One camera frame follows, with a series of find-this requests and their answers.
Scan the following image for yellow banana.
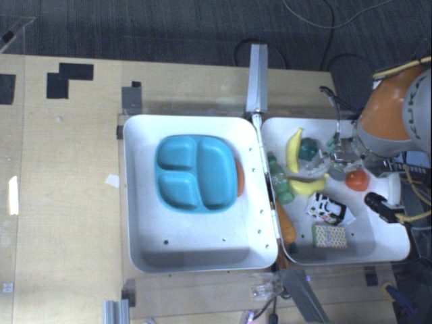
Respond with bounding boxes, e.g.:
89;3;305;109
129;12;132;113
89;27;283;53
286;127;305;174
288;173;330;196

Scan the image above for orange oblong toy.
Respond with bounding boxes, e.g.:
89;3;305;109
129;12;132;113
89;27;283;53
234;159;245;198

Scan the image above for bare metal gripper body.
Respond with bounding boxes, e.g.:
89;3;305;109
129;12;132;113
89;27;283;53
331;137;365;169

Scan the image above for grey round can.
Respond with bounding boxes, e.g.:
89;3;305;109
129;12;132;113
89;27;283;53
328;166;347;182

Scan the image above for green plastic bottle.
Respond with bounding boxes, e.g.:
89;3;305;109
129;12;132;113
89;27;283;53
267;151;296;205

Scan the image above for black cylinder on white bracket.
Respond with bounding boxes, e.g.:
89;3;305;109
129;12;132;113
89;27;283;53
364;172;405;224

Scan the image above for orange round toy fruit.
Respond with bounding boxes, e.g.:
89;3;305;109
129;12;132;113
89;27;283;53
344;169;370;192

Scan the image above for dark green broccoli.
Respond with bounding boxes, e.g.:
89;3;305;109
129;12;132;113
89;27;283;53
298;137;320;161

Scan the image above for black and white carton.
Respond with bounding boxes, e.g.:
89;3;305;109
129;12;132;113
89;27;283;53
305;192;357;226

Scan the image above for blue divided plate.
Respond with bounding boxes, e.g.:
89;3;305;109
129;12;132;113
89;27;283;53
154;134;239;215

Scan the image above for orange carrot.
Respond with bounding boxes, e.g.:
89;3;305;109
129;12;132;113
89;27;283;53
274;200;300;254

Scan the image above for green and yellow carton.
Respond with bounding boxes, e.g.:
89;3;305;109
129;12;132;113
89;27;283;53
310;223;349;250

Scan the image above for white plastic tray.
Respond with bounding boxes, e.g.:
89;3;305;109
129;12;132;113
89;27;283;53
122;114;279;274
261;117;412;267

